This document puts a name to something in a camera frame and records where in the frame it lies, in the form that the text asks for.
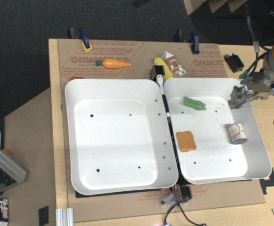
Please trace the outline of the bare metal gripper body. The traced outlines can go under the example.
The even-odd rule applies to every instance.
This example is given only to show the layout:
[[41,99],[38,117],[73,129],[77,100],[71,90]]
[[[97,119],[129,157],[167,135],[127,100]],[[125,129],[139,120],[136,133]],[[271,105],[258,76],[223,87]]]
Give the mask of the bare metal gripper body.
[[262,99],[267,99],[269,95],[274,96],[274,73],[254,72],[246,88]]

